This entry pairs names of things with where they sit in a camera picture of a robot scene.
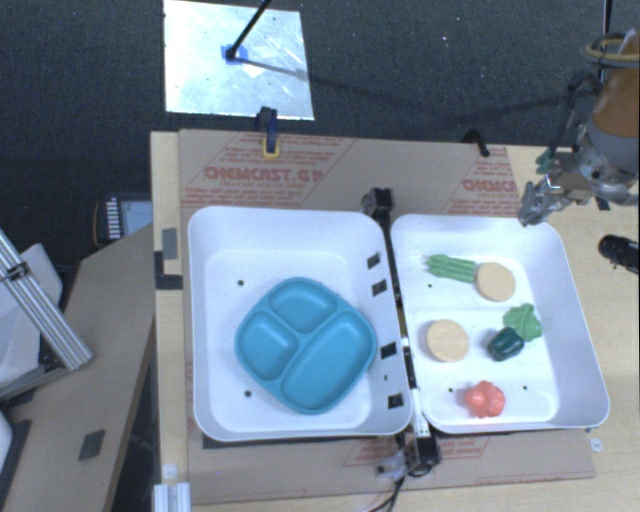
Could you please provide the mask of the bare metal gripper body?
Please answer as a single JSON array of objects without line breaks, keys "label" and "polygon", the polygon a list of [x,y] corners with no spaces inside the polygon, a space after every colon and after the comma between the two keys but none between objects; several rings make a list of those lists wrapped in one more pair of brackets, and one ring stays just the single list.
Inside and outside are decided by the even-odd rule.
[{"label": "bare metal gripper body", "polygon": [[639,194],[630,191],[637,180],[637,174],[599,157],[555,155],[547,170],[547,191],[563,195],[571,204],[582,205],[595,198],[618,206],[638,206]]}]

